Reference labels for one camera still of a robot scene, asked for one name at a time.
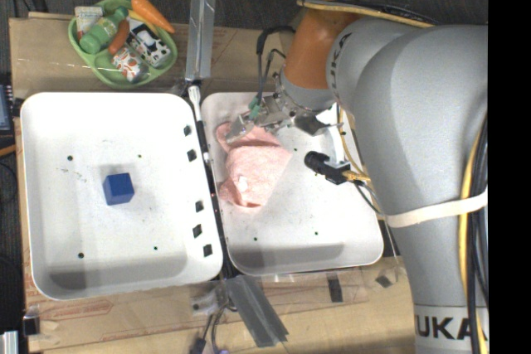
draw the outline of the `table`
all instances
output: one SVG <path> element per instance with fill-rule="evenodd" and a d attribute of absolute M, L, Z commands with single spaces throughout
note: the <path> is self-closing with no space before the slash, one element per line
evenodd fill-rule
<path fill-rule="evenodd" d="M 100 82 L 66 37 L 70 16 L 30 13 L 10 20 L 12 85 L 15 98 L 42 91 L 110 91 Z M 175 25 L 179 59 L 156 84 L 142 90 L 168 92 L 184 74 L 188 26 Z M 202 85 L 203 97 L 220 91 L 256 89 L 255 44 L 259 31 L 217 27 L 212 50 L 212 78 Z M 289 40 L 274 35 L 266 49 L 286 48 Z M 278 69 L 280 62 L 272 64 Z M 266 90 L 272 89 L 271 82 Z M 22 245 L 27 315 L 40 318 L 41 331 L 29 338 L 31 352 L 167 353 L 188 352 L 206 322 L 196 316 L 191 299 L 212 290 L 216 283 L 125 293 L 81 301 L 54 301 L 32 282 L 25 202 L 25 165 L 21 130 L 15 118 Z M 284 325 L 288 342 L 258 349 L 237 313 L 226 313 L 217 329 L 217 345 L 230 352 L 414 352 L 412 299 L 401 259 L 386 258 L 372 266 L 335 270 L 343 302 L 332 303 L 326 273 L 262 279 L 264 292 Z M 394 281 L 384 289 L 380 274 Z"/>

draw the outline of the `white band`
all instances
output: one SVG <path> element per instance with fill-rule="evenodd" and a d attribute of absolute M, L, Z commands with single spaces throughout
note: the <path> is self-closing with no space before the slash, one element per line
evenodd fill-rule
<path fill-rule="evenodd" d="M 457 201 L 442 202 L 441 204 L 424 206 L 413 211 L 403 212 L 395 216 L 386 216 L 387 224 L 391 227 L 407 227 L 437 218 L 460 216 L 478 211 L 489 202 L 488 187 L 485 191 L 471 198 Z"/>

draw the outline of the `cardboard surface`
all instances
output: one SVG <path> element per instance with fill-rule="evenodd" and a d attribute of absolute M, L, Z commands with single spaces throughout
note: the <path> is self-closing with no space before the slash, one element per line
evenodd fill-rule
<path fill-rule="evenodd" d="M 109 91 L 71 48 L 66 37 L 69 16 L 31 13 L 10 20 L 12 85 L 21 99 L 41 91 Z M 170 91 L 184 73 L 187 26 L 176 25 L 179 60 L 166 80 L 145 91 Z M 212 79 L 202 85 L 203 96 L 218 91 L 256 89 L 256 38 L 259 31 L 217 28 L 212 53 Z M 265 51 L 282 43 L 270 36 Z M 275 58 L 271 70 L 281 67 Z M 188 352 L 205 325 L 195 316 L 192 299 L 208 293 L 216 283 L 124 293 L 112 297 L 54 301 L 32 281 L 25 173 L 20 121 L 15 119 L 17 175 L 22 222 L 22 245 L 27 311 L 41 319 L 40 334 L 30 337 L 31 352 L 167 353 Z M 338 272 L 343 303 L 331 303 L 326 273 L 267 279 L 264 291 L 290 335 L 286 348 L 258 350 L 237 313 L 227 312 L 217 329 L 219 347 L 231 352 L 363 352 L 413 353 L 412 300 L 405 276 L 388 289 L 374 279 L 392 267 L 389 259 L 373 266 Z"/>

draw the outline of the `blue cube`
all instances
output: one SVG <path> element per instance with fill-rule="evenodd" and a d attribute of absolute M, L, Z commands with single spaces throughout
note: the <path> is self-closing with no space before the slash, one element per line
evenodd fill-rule
<path fill-rule="evenodd" d="M 134 195 L 133 183 L 128 172 L 111 174 L 103 182 L 103 192 L 107 205 L 124 204 Z"/>

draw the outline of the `white tray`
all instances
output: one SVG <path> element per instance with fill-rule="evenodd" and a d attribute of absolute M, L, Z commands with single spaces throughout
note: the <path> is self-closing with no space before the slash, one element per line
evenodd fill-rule
<path fill-rule="evenodd" d="M 42 93 L 24 102 L 21 120 L 32 273 L 42 293 L 84 298 L 218 274 L 222 250 L 184 100 Z M 130 174 L 135 194 L 107 206 L 103 181 L 120 172 Z"/>
<path fill-rule="evenodd" d="M 218 182 L 227 178 L 226 154 L 216 140 L 218 125 L 246 112 L 255 94 L 217 93 L 205 98 L 202 115 Z M 332 123 L 334 111 L 319 116 Z M 371 264 L 383 251 L 378 220 L 353 184 L 336 186 L 304 164 L 308 151 L 330 153 L 337 144 L 299 129 L 277 134 L 293 153 L 268 203 L 251 214 L 220 201 L 231 261 L 244 274 L 309 272 Z"/>

